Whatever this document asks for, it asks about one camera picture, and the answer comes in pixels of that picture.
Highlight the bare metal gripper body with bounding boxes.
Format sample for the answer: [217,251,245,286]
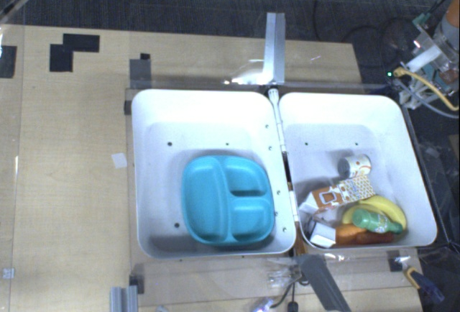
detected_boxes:
[429,30,460,88]

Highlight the white plastic tray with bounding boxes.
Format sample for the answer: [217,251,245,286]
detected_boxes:
[130,88,298,261]
[278,91,438,251]

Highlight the white and orange can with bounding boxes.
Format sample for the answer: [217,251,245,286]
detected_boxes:
[336,153,372,178]

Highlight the yellow banana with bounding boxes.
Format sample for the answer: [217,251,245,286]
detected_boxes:
[341,194,408,233]

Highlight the orange and white patterned carton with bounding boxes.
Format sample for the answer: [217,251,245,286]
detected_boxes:
[310,175,377,210]

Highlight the green bottle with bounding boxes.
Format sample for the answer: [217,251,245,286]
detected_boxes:
[351,208,405,235]

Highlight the red-brown sausage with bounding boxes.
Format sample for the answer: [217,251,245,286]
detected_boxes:
[355,231,396,245]

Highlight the white plastic packet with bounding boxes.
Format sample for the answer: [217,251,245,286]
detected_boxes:
[298,191,339,224]

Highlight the orange carrot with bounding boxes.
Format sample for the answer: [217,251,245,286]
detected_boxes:
[334,224,368,245]

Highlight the small white box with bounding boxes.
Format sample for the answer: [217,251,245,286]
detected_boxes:
[309,222,337,249]

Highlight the blue divided plate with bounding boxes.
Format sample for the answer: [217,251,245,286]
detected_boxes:
[180,155,276,247]

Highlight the pale wood board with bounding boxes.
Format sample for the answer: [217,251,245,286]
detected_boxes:
[0,23,425,312]

